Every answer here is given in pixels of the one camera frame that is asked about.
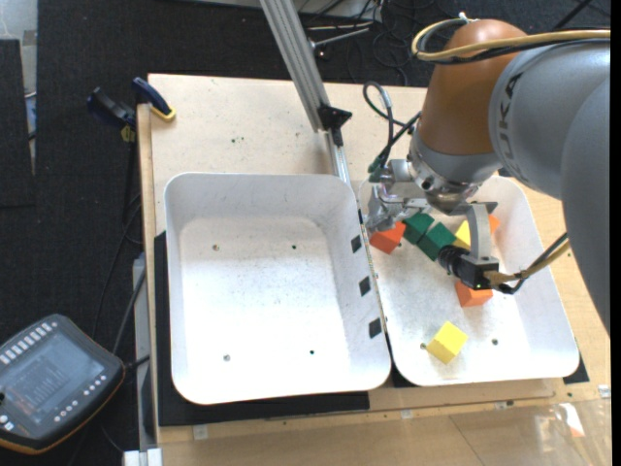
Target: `green cube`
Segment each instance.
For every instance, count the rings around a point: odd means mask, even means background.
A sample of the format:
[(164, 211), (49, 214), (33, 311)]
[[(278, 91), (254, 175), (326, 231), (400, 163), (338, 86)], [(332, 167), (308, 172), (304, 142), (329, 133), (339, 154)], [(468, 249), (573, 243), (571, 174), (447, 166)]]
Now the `green cube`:
[(431, 260), (436, 260), (440, 249), (446, 245), (451, 245), (455, 241), (455, 235), (453, 235), (446, 226), (441, 222), (436, 224), (430, 231), (425, 233), (423, 237), (418, 241), (418, 247), (425, 252), (427, 257)]
[(404, 224), (406, 225), (404, 238), (412, 245), (416, 245), (427, 229), (429, 229), (432, 222), (434, 222), (434, 219), (428, 214), (423, 213), (417, 213), (404, 219)]

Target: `white tray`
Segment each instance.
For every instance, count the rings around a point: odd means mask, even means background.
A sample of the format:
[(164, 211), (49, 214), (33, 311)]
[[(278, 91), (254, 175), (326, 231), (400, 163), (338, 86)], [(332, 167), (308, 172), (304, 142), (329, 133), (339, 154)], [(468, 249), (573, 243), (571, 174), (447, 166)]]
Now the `white tray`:
[(164, 200), (172, 378), (185, 399), (384, 383), (390, 354), (349, 186), (330, 175), (185, 173)]
[[(364, 211), (368, 196), (362, 194)], [(475, 199), (499, 203), (494, 215), (501, 224), (492, 237), (492, 253), (500, 259), (501, 271), (530, 266), (543, 246), (519, 186), (510, 179), (493, 177)], [(453, 232), (464, 220), (440, 213), (432, 216)], [(482, 306), (463, 309), (455, 293), (455, 278), (407, 240), (390, 255), (373, 247), (371, 251), (393, 360), (411, 383), (556, 378), (576, 369), (578, 349), (549, 268), (534, 274), (514, 295), (495, 291)], [(469, 339), (444, 364), (421, 344), (429, 343), (447, 320)]]

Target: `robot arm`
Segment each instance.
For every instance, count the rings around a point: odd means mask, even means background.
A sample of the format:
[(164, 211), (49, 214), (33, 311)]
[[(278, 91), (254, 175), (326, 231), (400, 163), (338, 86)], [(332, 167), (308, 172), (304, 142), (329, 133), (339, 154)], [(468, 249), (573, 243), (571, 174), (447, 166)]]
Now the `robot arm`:
[[(418, 48), (430, 30), (455, 24), (444, 51)], [(462, 17), (426, 28), (412, 49), (438, 65), (407, 159), (387, 161), (376, 178), (369, 230), (431, 205), (469, 216), (475, 232), (485, 219), (468, 201), (504, 168), (563, 202), (576, 261), (609, 333), (609, 30), (527, 36), (505, 22)], [(446, 250), (439, 262), (461, 278), (456, 265), (490, 269), (480, 258)]]

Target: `wooden tabletop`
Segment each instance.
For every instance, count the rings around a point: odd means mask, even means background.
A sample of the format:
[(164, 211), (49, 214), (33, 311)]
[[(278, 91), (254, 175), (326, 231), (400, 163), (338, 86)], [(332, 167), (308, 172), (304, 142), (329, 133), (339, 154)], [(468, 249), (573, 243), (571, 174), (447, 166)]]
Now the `wooden tabletop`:
[[(150, 75), (148, 81), (178, 112), (170, 123), (153, 116), (147, 105), (140, 105), (137, 112), (149, 323), (154, 333), (157, 327), (153, 239), (166, 229), (163, 189), (172, 176), (193, 171), (317, 174), (330, 173), (331, 167), (325, 139), (312, 132), (292, 82), (173, 75)], [(349, 174), (354, 184), (366, 178), (369, 162), (385, 144), (386, 123), (365, 104), (360, 85), (327, 83), (326, 90), (332, 105), (354, 113), (343, 127)], [(387, 90), (395, 116), (403, 120), (421, 109), (426, 92), (424, 88), (399, 86)], [(405, 156), (407, 145), (398, 144), (393, 156), (399, 150)], [(565, 230), (561, 203), (529, 188), (523, 190), (541, 242), (552, 243)], [(382, 444), (396, 454), (391, 464), (410, 464), (414, 443), (418, 447), (424, 443), (429, 457), (435, 457), (437, 464), (450, 463), (444, 453), (475, 461), (472, 448), (467, 447), (455, 428), (456, 415), (498, 411), (507, 402), (513, 408), (523, 408), (600, 400), (600, 385), (610, 387), (611, 381), (609, 337), (572, 255), (555, 261), (551, 271), (588, 382), (565, 384), (563, 379), (541, 379), (407, 388), (395, 388), (387, 382), (370, 392), (371, 408), (365, 413), (235, 421), (198, 427), (156, 426), (156, 440), (164, 450), (166, 466), (246, 464), (244, 450), (256, 454), (257, 448), (263, 447), (270, 448), (271, 453), (266, 453), (264, 459), (253, 460), (253, 464), (309, 464), (305, 457), (317, 460), (316, 464), (378, 464), (373, 458)], [(154, 340), (151, 340), (151, 354), (155, 354)], [(154, 366), (155, 357), (150, 361)], [(154, 409), (157, 409), (156, 386), (154, 382)], [(411, 422), (414, 417), (418, 418), (416, 426)], [(284, 437), (293, 442), (283, 441)], [(342, 452), (337, 454), (339, 460), (335, 459), (333, 448), (339, 449), (339, 444), (344, 449), (352, 447), (349, 442), (361, 437), (364, 441), (356, 446), (361, 449), (356, 453)], [(214, 438), (221, 440), (217, 446)], [(319, 443), (326, 445), (324, 451), (317, 449)], [(293, 452), (294, 446), (298, 455)], [(205, 456), (207, 449), (210, 458)], [(360, 462), (363, 457), (368, 462)], [(455, 464), (470, 464), (469, 461), (464, 459)]]

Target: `black floor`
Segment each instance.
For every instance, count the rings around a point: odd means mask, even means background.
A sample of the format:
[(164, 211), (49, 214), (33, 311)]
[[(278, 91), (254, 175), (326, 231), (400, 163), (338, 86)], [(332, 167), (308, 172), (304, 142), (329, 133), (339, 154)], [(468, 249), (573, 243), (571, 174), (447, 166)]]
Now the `black floor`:
[[(431, 67), (407, 55), (412, 34), (423, 25), (464, 11), (534, 33), (552, 29), (580, 1), (393, 0), (383, 12), (384, 25), (334, 44), (328, 58), (318, 61), (319, 70), (326, 82), (426, 86)], [(593, 0), (567, 27), (600, 25), (610, 25), (610, 0)], [(18, 57), (14, 45), (0, 48), (0, 340), (61, 313), (89, 334), (98, 319), (95, 339), (110, 349), (131, 296), (131, 265), (142, 249), (135, 240), (140, 213), (136, 204), (129, 209), (137, 218), (124, 238), (129, 148), (113, 128), (89, 116), (86, 97), (102, 86), (131, 105), (131, 80), (148, 72), (265, 79), (288, 74), (256, 10), (152, 0), (39, 0), (38, 26), (35, 178), (26, 134), (23, 141), (18, 137), (24, 117), (10, 107), (18, 105), (20, 79), (11, 73)], [(315, 33), (315, 41), (331, 36)], [(139, 190), (134, 176), (132, 196)], [(119, 355), (133, 358), (129, 331)], [(134, 393), (130, 377), (86, 433), (37, 457), (0, 449), (0, 464), (120, 464), (120, 452), (102, 427), (121, 449), (138, 447)]]

